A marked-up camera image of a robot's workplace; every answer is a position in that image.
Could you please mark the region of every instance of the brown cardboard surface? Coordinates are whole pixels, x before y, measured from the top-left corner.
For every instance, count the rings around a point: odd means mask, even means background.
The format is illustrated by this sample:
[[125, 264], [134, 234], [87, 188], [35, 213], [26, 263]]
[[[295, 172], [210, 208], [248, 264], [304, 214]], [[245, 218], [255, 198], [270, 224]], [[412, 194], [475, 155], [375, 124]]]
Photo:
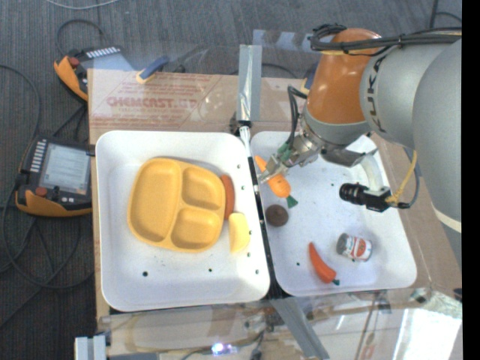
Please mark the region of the brown cardboard surface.
[[[156, 73], [145, 85], [135, 80], [135, 72], [111, 70], [88, 71], [88, 113], [90, 143], [113, 130], [143, 131], [211, 131], [230, 132], [236, 111], [236, 76]], [[262, 78], [261, 121], [251, 129], [289, 131], [290, 105], [287, 86], [300, 86], [300, 80]], [[399, 145], [377, 135], [372, 140], [379, 147], [392, 191], [400, 185], [410, 162]], [[94, 226], [95, 281], [97, 317], [108, 315], [109, 306], [101, 292], [100, 233], [97, 173], [92, 158], [92, 202]], [[406, 188], [404, 201], [413, 195], [412, 183]], [[418, 276], [412, 287], [427, 287], [453, 296], [461, 287], [461, 272], [445, 232], [431, 207], [425, 184], [421, 182], [418, 199], [409, 210], [400, 211]]]

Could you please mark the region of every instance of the lemon slice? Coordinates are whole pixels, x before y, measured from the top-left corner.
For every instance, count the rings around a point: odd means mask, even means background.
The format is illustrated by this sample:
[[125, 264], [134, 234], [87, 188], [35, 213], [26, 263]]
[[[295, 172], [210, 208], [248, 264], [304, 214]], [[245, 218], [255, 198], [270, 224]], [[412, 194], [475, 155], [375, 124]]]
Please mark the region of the lemon slice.
[[228, 217], [230, 252], [241, 251], [250, 242], [250, 229], [244, 214], [233, 212]]

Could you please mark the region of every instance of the yellow plate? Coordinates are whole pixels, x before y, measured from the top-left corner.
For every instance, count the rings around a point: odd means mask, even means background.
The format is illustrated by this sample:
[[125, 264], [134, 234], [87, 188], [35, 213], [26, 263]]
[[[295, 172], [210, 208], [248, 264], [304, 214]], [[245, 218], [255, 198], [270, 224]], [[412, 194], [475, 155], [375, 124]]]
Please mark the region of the yellow plate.
[[218, 240], [225, 188], [212, 171], [184, 161], [154, 158], [136, 174], [127, 222], [140, 240], [174, 251], [200, 252]]

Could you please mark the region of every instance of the tin can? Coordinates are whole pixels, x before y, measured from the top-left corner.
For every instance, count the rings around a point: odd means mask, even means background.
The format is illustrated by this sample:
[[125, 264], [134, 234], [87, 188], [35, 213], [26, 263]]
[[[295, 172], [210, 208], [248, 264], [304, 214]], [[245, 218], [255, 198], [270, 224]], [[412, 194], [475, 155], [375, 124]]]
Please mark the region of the tin can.
[[337, 241], [337, 253], [352, 260], [367, 261], [372, 254], [372, 242], [361, 237], [342, 233]]

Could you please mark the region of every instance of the white and red can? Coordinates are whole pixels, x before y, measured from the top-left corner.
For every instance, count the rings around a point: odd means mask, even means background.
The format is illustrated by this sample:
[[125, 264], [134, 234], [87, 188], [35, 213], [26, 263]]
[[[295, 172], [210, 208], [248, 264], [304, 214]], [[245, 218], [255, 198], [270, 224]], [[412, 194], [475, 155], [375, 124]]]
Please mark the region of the white and red can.
[[337, 241], [337, 253], [353, 260], [367, 261], [372, 254], [372, 242], [342, 233]]

